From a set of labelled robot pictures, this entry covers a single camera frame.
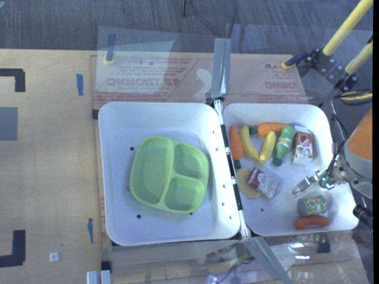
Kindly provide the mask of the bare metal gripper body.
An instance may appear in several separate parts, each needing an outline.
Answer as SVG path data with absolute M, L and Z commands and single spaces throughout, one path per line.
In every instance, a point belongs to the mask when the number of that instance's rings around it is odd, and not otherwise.
M 354 183 L 356 173 L 349 167 L 344 159 L 334 159 L 328 167 L 318 175 L 319 186 L 332 189 L 342 183 Z

